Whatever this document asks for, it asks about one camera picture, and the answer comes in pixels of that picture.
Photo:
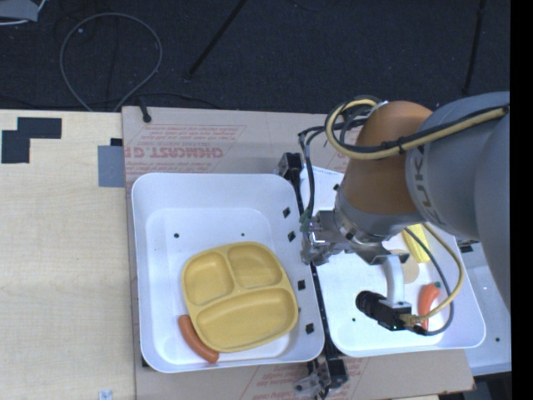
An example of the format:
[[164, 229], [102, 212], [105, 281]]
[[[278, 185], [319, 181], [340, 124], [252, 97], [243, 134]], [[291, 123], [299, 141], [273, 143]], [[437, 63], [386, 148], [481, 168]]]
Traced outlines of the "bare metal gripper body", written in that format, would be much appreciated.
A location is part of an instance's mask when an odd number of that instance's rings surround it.
[[314, 216], [301, 216], [301, 260], [306, 265], [320, 266], [341, 252], [355, 253], [369, 265], [385, 262], [388, 250], [385, 237], [370, 233], [352, 222], [345, 213], [321, 210]]

